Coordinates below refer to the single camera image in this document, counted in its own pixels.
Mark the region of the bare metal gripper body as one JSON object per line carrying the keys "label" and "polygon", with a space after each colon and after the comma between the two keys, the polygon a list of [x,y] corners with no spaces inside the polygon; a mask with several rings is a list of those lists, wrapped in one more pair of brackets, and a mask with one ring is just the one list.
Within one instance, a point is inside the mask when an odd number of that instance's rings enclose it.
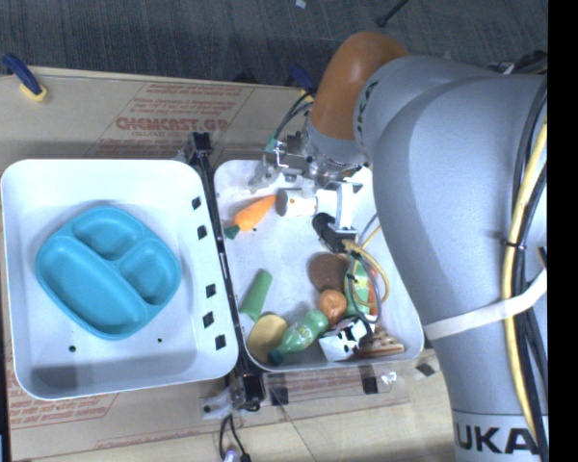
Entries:
{"label": "bare metal gripper body", "polygon": [[366,162],[355,140],[339,140],[318,131],[302,131],[276,141],[263,155],[263,183],[282,174],[311,180],[317,187],[341,182]]}

